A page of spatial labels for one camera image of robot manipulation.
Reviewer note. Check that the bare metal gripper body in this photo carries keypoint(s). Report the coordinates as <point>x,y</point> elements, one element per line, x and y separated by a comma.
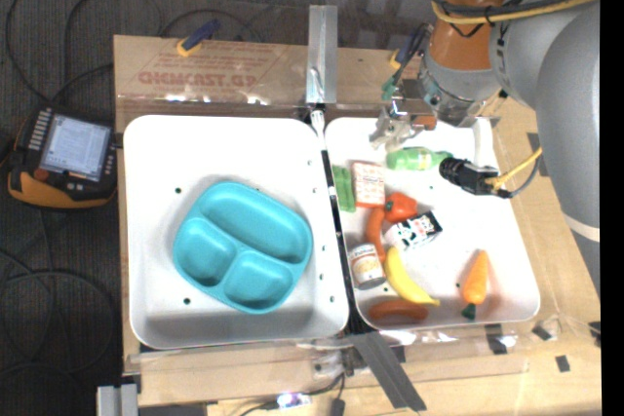
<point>414,104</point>

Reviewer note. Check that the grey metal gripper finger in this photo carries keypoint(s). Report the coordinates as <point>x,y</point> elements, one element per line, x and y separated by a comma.
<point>380,131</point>
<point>402,131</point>

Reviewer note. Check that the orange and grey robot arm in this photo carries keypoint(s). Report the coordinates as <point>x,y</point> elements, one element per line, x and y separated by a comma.
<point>560,63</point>

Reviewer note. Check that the green plastic bottle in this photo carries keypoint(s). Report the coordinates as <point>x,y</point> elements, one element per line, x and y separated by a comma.
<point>417,159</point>

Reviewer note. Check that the orange and white packet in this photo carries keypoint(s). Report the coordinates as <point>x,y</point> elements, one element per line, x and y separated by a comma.
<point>368,185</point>

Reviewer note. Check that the green ribbed block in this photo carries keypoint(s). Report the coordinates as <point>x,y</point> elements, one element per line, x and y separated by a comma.
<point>345,190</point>

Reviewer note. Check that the orange bell pepper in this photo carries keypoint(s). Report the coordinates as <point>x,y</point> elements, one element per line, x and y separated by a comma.
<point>401,207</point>

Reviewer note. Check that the black and white milk carton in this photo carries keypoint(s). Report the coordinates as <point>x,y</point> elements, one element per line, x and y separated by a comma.
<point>414,231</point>

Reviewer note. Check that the orange sausage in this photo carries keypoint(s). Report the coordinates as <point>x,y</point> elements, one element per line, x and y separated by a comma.
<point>375,234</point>

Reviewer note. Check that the white plastic tray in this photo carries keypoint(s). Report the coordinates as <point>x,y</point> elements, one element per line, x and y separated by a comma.
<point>487,234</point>
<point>161,258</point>

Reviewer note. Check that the small soup can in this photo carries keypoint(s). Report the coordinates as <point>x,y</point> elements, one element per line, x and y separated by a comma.
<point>366,266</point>

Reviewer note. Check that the yellow banana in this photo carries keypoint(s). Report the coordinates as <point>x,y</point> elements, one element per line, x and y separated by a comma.
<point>404,282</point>

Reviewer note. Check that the orange carrot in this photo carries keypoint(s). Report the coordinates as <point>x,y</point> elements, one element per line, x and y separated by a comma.
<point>477,280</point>

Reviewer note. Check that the brown cardboard board red print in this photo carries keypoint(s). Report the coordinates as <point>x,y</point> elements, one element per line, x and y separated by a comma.
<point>214,68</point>

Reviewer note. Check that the blue divided plate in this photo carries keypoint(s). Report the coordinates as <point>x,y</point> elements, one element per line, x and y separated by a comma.
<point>244,246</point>

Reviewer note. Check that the red sausage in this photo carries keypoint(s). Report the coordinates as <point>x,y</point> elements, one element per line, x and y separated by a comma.
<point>397,311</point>

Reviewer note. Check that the black cylinder on white bracket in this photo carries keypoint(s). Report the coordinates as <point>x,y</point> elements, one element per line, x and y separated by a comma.
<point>468,175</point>

